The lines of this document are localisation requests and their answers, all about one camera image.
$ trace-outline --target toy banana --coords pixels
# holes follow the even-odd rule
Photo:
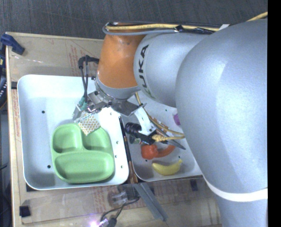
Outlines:
[[[177,162],[169,166],[165,166],[159,163],[152,163],[152,168],[161,175],[173,175],[179,171],[180,164],[182,162],[182,159],[179,159]]]

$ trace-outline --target green plate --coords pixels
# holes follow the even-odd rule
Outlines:
[[[75,123],[57,127],[51,153],[57,176],[68,183],[99,182],[114,172],[112,144],[101,127],[87,136]]]

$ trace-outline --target red toy vegetable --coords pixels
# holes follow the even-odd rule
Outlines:
[[[173,150],[175,149],[175,146],[168,145],[165,149],[158,150],[157,145],[142,145],[141,146],[141,156],[144,159],[152,160],[156,157],[165,157],[169,155]]]

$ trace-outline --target sink basin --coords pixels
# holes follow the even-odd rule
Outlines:
[[[90,80],[88,92],[94,90]],[[120,114],[103,109],[97,114],[101,128],[86,136],[72,120],[83,92],[80,77],[26,75],[18,81],[24,178],[30,187],[50,190],[127,180]]]

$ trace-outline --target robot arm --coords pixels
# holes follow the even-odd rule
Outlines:
[[[142,90],[177,107],[223,226],[267,226],[267,19],[211,35],[127,37],[106,36],[96,78],[98,104],[129,115],[138,105],[127,99]],[[109,46],[108,40],[117,42]],[[91,101],[88,112],[98,112],[102,107]]]

